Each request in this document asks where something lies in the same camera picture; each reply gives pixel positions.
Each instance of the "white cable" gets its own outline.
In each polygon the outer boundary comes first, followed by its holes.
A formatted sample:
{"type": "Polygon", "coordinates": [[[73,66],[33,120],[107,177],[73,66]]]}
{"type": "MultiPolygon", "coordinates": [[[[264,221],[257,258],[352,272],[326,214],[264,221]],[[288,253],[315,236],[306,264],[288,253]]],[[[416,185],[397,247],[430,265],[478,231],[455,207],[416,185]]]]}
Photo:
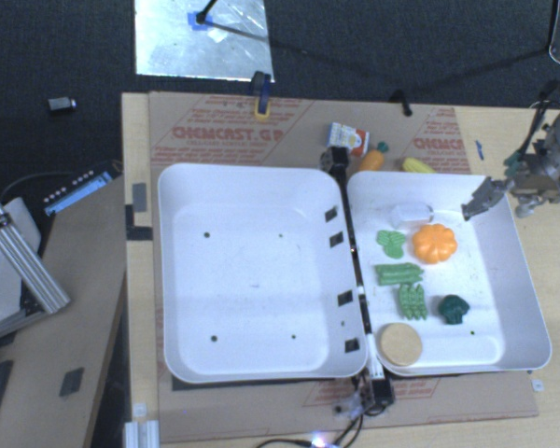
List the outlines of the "white cable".
{"type": "Polygon", "coordinates": [[[558,60],[555,56],[553,56],[553,42],[556,39],[556,30],[558,29],[558,18],[560,18],[560,0],[556,3],[556,18],[553,21],[553,32],[552,32],[552,41],[550,42],[550,46],[548,47],[548,53],[550,54],[550,58],[555,63],[560,65],[560,60],[558,60]]]}

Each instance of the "broccoli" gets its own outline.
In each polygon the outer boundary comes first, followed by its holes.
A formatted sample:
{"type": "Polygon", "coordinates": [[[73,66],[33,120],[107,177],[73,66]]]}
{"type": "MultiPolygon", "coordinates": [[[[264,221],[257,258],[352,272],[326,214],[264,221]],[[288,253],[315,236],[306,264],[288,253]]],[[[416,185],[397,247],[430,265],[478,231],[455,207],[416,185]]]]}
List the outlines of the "broccoli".
{"type": "Polygon", "coordinates": [[[457,295],[447,295],[441,300],[438,311],[447,324],[457,325],[463,323],[463,315],[469,311],[469,305],[457,295]]]}

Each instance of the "empty white tray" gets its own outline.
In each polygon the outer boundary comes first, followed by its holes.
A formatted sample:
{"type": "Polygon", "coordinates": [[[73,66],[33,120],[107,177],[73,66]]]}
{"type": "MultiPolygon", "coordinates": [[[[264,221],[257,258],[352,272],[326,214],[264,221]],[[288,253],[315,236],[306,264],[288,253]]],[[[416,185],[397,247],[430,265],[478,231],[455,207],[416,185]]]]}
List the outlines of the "empty white tray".
{"type": "Polygon", "coordinates": [[[329,175],[177,164],[161,174],[159,199],[172,374],[208,383],[362,369],[357,284],[329,175]]]}
{"type": "Polygon", "coordinates": [[[550,359],[551,344],[518,239],[508,200],[465,221],[461,204],[484,177],[364,172],[348,184],[371,324],[376,334],[386,325],[404,322],[423,343],[419,360],[397,367],[380,355],[382,364],[403,376],[530,370],[550,359]],[[376,243],[379,230],[394,230],[390,212],[400,203],[425,203],[434,210],[432,223],[455,232],[458,249],[445,262],[425,264],[414,255],[407,236],[405,256],[391,259],[376,243]],[[413,262],[425,272],[427,320],[407,320],[400,312],[398,287],[378,286],[376,264],[413,262]],[[456,294],[469,312],[462,325],[447,325],[438,313],[441,298],[456,294]]]}

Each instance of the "metal plate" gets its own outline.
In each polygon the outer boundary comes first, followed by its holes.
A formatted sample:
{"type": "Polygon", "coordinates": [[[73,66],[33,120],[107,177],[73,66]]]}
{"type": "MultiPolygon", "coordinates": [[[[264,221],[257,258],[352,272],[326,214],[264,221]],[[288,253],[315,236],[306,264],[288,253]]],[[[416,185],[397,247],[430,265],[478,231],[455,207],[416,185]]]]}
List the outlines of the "metal plate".
{"type": "Polygon", "coordinates": [[[263,0],[218,0],[212,23],[191,25],[189,14],[209,0],[135,0],[139,75],[249,81],[273,76],[263,0]]]}

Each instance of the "pumpkin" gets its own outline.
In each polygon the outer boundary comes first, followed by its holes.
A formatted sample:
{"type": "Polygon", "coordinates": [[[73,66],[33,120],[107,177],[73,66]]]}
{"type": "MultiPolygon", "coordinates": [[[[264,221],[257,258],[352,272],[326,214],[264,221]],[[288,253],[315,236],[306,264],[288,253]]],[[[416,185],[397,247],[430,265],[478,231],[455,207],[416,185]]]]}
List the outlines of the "pumpkin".
{"type": "Polygon", "coordinates": [[[457,248],[455,234],[442,224],[426,224],[413,236],[414,254],[427,264],[447,260],[457,248]]]}

